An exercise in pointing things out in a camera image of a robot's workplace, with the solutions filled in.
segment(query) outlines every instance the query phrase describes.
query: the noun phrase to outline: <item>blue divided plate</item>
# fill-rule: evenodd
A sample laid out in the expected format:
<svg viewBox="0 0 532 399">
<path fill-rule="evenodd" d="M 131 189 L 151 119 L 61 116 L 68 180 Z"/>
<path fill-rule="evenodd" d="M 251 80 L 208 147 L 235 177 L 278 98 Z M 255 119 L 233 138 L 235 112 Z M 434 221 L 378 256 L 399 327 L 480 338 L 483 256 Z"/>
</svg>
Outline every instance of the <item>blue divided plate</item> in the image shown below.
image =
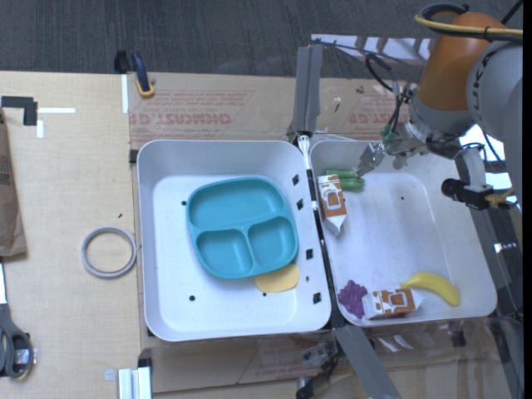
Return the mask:
<svg viewBox="0 0 532 399">
<path fill-rule="evenodd" d="M 218 278 L 247 278 L 290 263 L 298 233 L 279 187 L 261 177 L 239 177 L 199 187 L 186 221 L 195 252 Z"/>
</svg>

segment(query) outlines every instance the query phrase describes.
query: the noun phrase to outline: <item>purple grapes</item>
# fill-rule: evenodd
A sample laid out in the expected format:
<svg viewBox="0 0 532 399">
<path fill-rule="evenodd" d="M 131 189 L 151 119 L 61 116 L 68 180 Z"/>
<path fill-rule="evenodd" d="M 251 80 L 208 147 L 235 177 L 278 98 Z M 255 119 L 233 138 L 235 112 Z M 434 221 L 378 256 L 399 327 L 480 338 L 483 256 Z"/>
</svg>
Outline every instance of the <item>purple grapes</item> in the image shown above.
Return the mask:
<svg viewBox="0 0 532 399">
<path fill-rule="evenodd" d="M 362 316 L 364 316 L 362 297 L 366 294 L 366 287 L 362 287 L 350 279 L 347 285 L 340 290 L 340 294 L 337 297 L 338 302 L 343 304 L 349 313 L 353 313 L 358 319 L 362 319 Z"/>
</svg>

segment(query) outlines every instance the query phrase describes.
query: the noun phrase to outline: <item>beige tabletop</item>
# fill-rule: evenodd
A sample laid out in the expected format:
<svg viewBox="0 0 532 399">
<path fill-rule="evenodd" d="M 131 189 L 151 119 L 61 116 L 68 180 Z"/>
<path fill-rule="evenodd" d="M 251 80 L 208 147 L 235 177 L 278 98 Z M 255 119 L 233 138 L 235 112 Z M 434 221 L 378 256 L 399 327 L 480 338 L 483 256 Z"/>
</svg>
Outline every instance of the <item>beige tabletop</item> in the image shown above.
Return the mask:
<svg viewBox="0 0 532 399">
<path fill-rule="evenodd" d="M 94 228 L 135 232 L 129 117 L 117 75 L 0 73 L 2 96 L 31 96 L 44 126 L 5 108 L 27 252 L 4 258 L 13 321 L 31 334 L 37 363 L 21 381 L 0 378 L 0 398 L 115 398 L 113 374 L 140 355 L 137 272 L 101 279 L 83 267 L 80 247 Z M 112 270 L 128 258 L 121 239 L 91 242 L 91 261 Z M 482 353 L 390 371 L 403 397 L 510 397 L 495 344 Z M 352 374 L 321 397 L 367 397 Z M 170 392 L 157 397 L 295 397 L 295 381 Z"/>
</svg>

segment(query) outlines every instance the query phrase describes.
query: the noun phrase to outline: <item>gray ring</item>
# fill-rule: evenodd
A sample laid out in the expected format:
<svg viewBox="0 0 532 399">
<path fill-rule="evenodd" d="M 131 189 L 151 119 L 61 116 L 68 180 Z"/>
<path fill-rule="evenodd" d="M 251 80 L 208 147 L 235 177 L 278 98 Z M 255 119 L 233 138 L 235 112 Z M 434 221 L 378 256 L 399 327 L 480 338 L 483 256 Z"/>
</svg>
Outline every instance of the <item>gray ring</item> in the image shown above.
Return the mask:
<svg viewBox="0 0 532 399">
<path fill-rule="evenodd" d="M 127 262 L 126 266 L 112 272 L 106 272 L 95 268 L 94 266 L 92 266 L 92 264 L 89 263 L 89 260 L 86 257 L 87 246 L 99 234 L 119 234 L 123 239 L 128 242 L 128 244 L 131 246 L 131 257 L 129 262 Z M 83 262 L 83 266 L 85 266 L 87 272 L 94 276 L 97 276 L 98 278 L 117 278 L 126 273 L 128 270 L 130 270 L 135 264 L 135 239 L 133 238 L 133 235 L 118 226 L 101 226 L 100 228 L 93 229 L 87 234 L 85 239 L 83 239 L 83 244 L 81 244 L 81 261 Z"/>
</svg>

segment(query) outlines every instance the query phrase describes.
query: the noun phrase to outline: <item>brown paper bag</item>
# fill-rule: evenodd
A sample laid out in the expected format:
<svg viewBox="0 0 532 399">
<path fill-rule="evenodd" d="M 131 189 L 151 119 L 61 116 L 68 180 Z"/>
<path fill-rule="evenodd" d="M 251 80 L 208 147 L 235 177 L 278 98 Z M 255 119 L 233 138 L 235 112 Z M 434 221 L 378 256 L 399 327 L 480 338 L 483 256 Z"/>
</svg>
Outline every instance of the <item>brown paper bag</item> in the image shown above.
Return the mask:
<svg viewBox="0 0 532 399">
<path fill-rule="evenodd" d="M 11 170 L 6 117 L 0 108 L 0 256 L 26 251 L 26 237 Z"/>
</svg>

